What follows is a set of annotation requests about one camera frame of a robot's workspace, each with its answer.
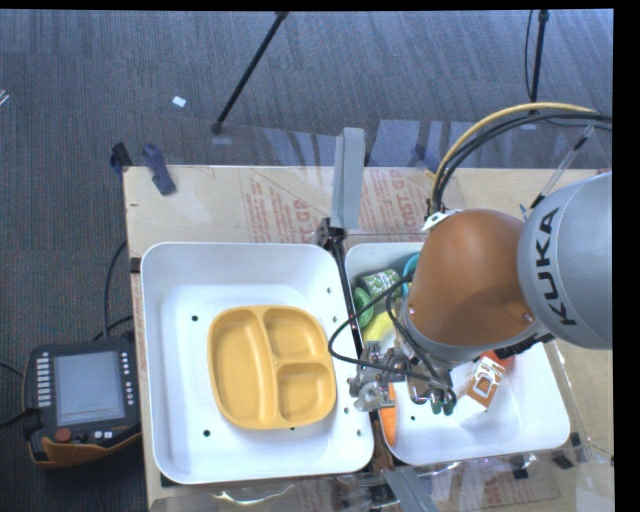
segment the black pole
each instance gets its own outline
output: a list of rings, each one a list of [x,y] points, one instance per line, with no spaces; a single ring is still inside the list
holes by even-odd
[[[222,130],[222,123],[227,118],[227,115],[233,108],[233,105],[238,99],[238,96],[240,96],[242,89],[244,89],[244,86],[249,81],[249,77],[251,76],[251,73],[253,73],[253,70],[258,65],[258,62],[260,62],[260,59],[262,58],[262,54],[268,48],[269,43],[273,39],[273,36],[276,35],[278,28],[280,28],[280,25],[285,20],[288,14],[289,14],[289,11],[276,11],[276,19],[271,25],[271,28],[269,29],[267,36],[264,38],[264,41],[262,41],[260,48],[258,48],[258,51],[253,56],[253,59],[251,60],[249,67],[244,72],[244,75],[242,75],[242,78],[240,79],[240,82],[238,82],[236,89],[233,91],[231,98],[229,98],[229,101],[225,105],[224,109],[222,109],[222,113],[218,116],[218,119],[216,120],[216,122],[213,123],[213,126],[211,127],[211,130],[213,131],[213,133],[219,134],[220,131]]]
[[[531,103],[538,101],[538,83],[540,82],[540,65],[542,64],[542,45],[544,44],[544,29],[549,20],[549,11],[540,9],[538,16],[538,42],[536,44],[536,60],[533,68],[533,83],[531,85]]]

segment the wooden table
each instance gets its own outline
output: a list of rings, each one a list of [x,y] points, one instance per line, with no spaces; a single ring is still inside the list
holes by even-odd
[[[213,492],[221,486],[161,485],[151,437],[145,435],[151,425],[143,297],[136,262],[151,246],[167,241],[313,243],[321,220],[330,216],[333,187],[331,167],[170,166],[169,172],[177,192],[162,196],[147,167],[123,171],[129,256],[134,270],[131,287],[149,507],[178,496]],[[493,208],[520,217],[519,205],[529,205],[552,172],[458,169],[443,199],[449,208]],[[557,187],[597,172],[569,170]],[[366,168],[360,215],[362,233],[385,233],[385,241],[420,240],[415,233],[419,233],[426,213],[425,200],[431,195],[431,184],[428,175],[415,168]],[[394,236],[394,233],[413,234]],[[471,496],[460,488],[460,482],[455,484],[456,488],[452,481],[447,491],[450,498],[438,503],[441,511],[463,510],[473,503],[476,509],[478,504],[482,507],[510,504],[510,510],[540,510],[548,505],[549,510],[573,511],[584,500],[594,503],[600,500],[605,508],[599,509],[607,510],[614,502],[613,468],[608,463],[613,453],[612,353],[581,349],[562,340],[557,341],[557,347],[560,357],[565,359],[566,377],[578,410],[577,421],[588,435],[583,441],[591,453],[590,462],[568,470],[553,466],[552,492],[546,489],[536,493],[531,488],[521,496],[507,496],[513,489],[505,491],[502,483],[490,496],[485,483],[485,490],[481,489],[484,495]],[[552,466],[544,467],[548,471]],[[304,499],[321,500],[324,484],[320,481],[319,490],[307,492]],[[477,494],[477,487],[473,489],[469,487],[467,494]],[[298,492],[289,499],[299,505],[302,498]]]

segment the yellow container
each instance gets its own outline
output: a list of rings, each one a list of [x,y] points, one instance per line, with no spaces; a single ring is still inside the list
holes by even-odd
[[[209,378],[216,403],[247,429],[320,421],[336,400],[327,338],[318,320],[293,306],[241,306],[213,319]]]

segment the grey floor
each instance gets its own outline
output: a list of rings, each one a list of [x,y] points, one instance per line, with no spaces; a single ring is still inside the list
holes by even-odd
[[[136,165],[150,142],[168,164],[332,165],[350,126],[365,129],[369,165],[433,169],[470,125],[529,101],[537,15],[292,12],[214,136],[273,12],[0,9],[0,360],[23,368],[39,344],[101,331],[107,267],[126,236],[115,144]],[[613,18],[550,11],[538,101],[612,114]],[[582,130],[536,126],[465,166],[553,167]],[[573,165],[612,167],[611,148],[598,130]],[[131,313],[127,270],[118,260],[112,321]],[[20,388],[0,368],[0,421],[20,410]],[[2,434],[0,510],[144,510],[140,444],[43,471],[19,423]]]

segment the display screen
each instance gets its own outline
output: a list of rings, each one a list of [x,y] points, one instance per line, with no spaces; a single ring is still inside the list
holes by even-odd
[[[124,418],[118,353],[54,358],[58,425]]]

